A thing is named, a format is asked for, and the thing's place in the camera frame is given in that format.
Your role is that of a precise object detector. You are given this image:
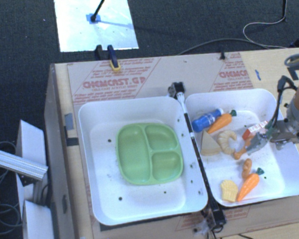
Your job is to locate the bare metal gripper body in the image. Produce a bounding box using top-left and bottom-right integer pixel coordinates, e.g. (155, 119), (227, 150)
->
(267, 117), (299, 157)

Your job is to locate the red and white carton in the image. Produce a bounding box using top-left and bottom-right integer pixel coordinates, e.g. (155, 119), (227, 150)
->
(240, 120), (271, 141)

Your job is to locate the orange curved toy food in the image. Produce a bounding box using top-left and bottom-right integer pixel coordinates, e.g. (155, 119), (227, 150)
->
(232, 145), (250, 161)

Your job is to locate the orange lumpy toy food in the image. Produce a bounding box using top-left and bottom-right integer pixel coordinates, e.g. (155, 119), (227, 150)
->
(239, 157), (255, 180)

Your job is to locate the beige croissant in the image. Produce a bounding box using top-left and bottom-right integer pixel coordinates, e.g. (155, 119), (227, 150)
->
(216, 128), (240, 156)

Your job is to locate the white plastic tray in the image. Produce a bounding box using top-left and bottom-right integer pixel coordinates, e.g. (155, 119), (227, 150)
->
(77, 90), (211, 228)
(184, 82), (299, 212)

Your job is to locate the orange carrot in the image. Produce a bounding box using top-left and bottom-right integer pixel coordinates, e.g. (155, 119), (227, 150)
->
(204, 109), (239, 135)
(232, 166), (268, 203)

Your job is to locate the tan bread wedge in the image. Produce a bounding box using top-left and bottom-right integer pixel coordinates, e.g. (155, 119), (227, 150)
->
(198, 128), (222, 158)

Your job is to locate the yellow ridged toy food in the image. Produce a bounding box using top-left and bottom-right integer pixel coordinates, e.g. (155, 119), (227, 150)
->
(219, 178), (240, 204)

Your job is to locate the blue bottle with white cap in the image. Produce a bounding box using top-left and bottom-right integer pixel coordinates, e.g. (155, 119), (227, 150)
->
(190, 107), (227, 134)

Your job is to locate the brown cardboard board red print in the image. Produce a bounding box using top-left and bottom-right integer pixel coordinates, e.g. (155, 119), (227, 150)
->
(66, 40), (299, 239)

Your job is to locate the green divided plate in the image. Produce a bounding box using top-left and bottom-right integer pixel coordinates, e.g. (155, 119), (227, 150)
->
(113, 118), (186, 189)

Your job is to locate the black block with thin wires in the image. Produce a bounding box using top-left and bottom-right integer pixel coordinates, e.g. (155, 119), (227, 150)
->
(201, 205), (229, 234)
(167, 80), (187, 98)

